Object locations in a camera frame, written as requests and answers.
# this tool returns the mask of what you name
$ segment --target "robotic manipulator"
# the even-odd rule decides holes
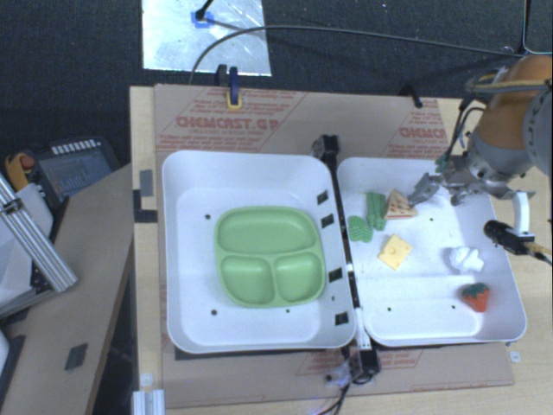
[[[459,106],[451,144],[436,161],[435,174],[424,174],[415,186],[410,205],[428,200],[441,186],[451,194],[454,206],[478,193],[510,199],[515,208],[514,226],[491,220],[484,227],[485,234],[509,252],[529,254],[550,264],[543,254],[550,251],[536,245],[528,229],[528,200],[534,193],[513,191],[507,183],[537,166],[549,176],[551,186],[551,69],[550,55],[529,55],[510,69],[471,79],[466,84],[469,96]],[[486,108],[470,107],[476,99]],[[452,155],[473,111],[482,112],[480,122],[470,134],[466,150]]]

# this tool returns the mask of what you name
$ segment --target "black floor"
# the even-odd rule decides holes
[[[262,0],[266,24],[362,29],[496,52],[517,50],[524,0]],[[142,68],[141,0],[0,0],[0,157],[83,135],[130,160],[129,86],[186,83]],[[551,50],[552,0],[532,0],[528,46]],[[376,38],[269,32],[273,76],[243,86],[460,97],[515,58]],[[213,83],[198,75],[196,84]],[[96,413],[128,413],[130,306],[123,307]]]

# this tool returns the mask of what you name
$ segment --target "white plastic container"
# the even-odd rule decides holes
[[[395,188],[408,194],[433,168],[422,160],[346,160],[339,167],[345,216],[366,215],[366,192],[387,195]],[[323,163],[311,156],[184,150],[164,162],[162,190],[168,332],[178,348],[196,354],[337,348],[352,340],[356,322],[344,247],[332,179]],[[317,299],[253,309],[226,295],[213,249],[215,224],[225,212],[251,206],[297,208],[316,223],[328,274]],[[388,221],[369,244],[350,242],[363,316],[357,323],[375,341],[392,347],[522,336],[526,318],[508,258],[482,232],[494,218],[489,198],[473,196],[452,207],[440,190],[417,209],[414,219]],[[334,223],[323,226],[328,217]],[[397,271],[378,259],[392,233],[413,246]],[[448,265],[448,251],[461,245],[479,250],[486,263],[481,273],[461,275]],[[484,314],[460,299],[463,285],[479,281],[491,290]]]

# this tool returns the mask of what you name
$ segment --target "red strawberry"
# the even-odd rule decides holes
[[[484,283],[470,284],[463,288],[462,298],[477,312],[485,312],[490,289]]]

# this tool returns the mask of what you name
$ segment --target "green plate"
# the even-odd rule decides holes
[[[319,231],[292,207],[241,207],[215,227],[219,278],[228,296],[252,308],[283,307],[316,299],[326,269]]]

